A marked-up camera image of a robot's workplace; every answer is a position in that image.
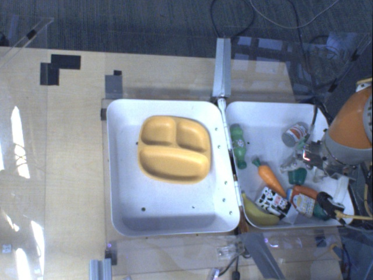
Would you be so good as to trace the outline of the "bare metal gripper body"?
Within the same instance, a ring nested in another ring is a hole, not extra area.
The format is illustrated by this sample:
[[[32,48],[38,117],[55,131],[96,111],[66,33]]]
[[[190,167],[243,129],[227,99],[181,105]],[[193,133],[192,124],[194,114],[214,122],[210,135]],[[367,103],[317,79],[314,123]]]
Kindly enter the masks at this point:
[[[307,143],[302,149],[302,161],[311,168],[324,170],[324,178],[339,180],[353,176],[356,165],[343,163],[338,160],[322,141]]]

